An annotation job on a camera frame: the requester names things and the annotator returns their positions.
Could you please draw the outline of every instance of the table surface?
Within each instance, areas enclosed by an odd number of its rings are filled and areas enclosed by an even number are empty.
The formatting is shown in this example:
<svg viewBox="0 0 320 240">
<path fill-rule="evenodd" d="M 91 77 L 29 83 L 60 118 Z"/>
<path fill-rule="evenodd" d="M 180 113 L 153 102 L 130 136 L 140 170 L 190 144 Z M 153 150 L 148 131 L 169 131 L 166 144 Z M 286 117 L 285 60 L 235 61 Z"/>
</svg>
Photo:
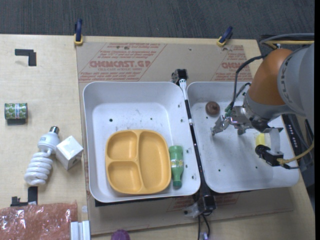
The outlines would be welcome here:
<svg viewBox="0 0 320 240">
<path fill-rule="evenodd" d="M 162 43 L 215 45 L 216 39 L 149 38 L 85 36 L 84 42 Z M 243 45 L 247 58 L 260 54 L 255 40 L 232 39 L 230 44 Z M 15 56 L 15 49 L 33 49 L 37 66 L 28 66 L 28 58 Z M 73 36 L 0 35 L 0 103 L 28 103 L 28 121 L 22 125 L 8 125 L 0 116 L 1 157 L 0 209 L 9 207 L 11 197 L 28 198 L 24 174 L 32 154 L 38 152 L 41 135 L 51 126 L 58 126 L 61 140 L 73 136 L 82 144 L 80 98 L 78 89 L 77 52 Z M 250 64 L 251 73 L 260 61 Z M 316 238 L 315 213 L 304 181 L 289 188 L 293 211 L 246 218 L 211 221 L 210 239 L 304 239 Z M 39 204 L 78 204 L 78 220 L 88 219 L 82 211 L 87 205 L 84 162 L 66 171 L 53 159 L 53 169 L 46 185 L 38 188 Z M 173 225 L 131 231 L 131 240 L 138 239 L 196 239 L 198 224 Z M 110 239 L 110 234 L 92 239 Z"/>
</svg>

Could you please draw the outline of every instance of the white cube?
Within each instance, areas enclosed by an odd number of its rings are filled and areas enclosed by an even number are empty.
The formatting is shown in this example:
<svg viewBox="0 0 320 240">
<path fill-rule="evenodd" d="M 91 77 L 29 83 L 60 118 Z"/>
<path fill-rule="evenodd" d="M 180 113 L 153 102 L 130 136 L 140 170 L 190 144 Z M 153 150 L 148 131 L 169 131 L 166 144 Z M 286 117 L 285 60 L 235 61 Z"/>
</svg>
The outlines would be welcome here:
<svg viewBox="0 0 320 240">
<path fill-rule="evenodd" d="M 69 136 L 56 146 L 55 157 L 69 170 L 77 162 L 81 161 L 84 148 L 73 136 Z"/>
</svg>

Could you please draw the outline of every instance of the dark gray carpet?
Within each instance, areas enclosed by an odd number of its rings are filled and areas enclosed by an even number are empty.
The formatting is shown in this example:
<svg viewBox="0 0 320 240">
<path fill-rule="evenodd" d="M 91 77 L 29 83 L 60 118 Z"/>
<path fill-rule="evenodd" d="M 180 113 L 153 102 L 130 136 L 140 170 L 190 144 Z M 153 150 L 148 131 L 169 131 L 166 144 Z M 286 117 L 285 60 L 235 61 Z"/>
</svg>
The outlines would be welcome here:
<svg viewBox="0 0 320 240">
<path fill-rule="evenodd" d="M 314 33 L 315 0 L 0 0 L 0 34 L 234 39 Z"/>
</svg>

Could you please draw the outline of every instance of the yellow plate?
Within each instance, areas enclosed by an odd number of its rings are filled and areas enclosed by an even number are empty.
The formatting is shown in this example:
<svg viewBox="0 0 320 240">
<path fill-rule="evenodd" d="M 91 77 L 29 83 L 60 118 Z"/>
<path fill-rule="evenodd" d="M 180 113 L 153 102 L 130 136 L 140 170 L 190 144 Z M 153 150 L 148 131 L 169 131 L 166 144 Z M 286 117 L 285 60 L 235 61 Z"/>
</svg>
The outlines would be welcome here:
<svg viewBox="0 0 320 240">
<path fill-rule="evenodd" d="M 106 142 L 106 175 L 111 187 L 124 194 L 154 194 L 171 181 L 166 140 L 156 131 L 117 131 Z"/>
</svg>

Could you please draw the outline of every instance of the plastic bag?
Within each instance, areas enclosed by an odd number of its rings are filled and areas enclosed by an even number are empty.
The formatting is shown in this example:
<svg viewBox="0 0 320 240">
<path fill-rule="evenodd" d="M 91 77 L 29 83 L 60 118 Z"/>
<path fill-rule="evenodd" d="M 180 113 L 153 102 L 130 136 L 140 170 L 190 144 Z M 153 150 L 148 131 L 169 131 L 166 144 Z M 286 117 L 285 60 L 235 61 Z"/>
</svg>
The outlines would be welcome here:
<svg viewBox="0 0 320 240">
<path fill-rule="evenodd" d="M 0 210 L 0 239 L 69 240 L 70 223 L 75 221 L 76 202 L 8 207 Z"/>
</svg>

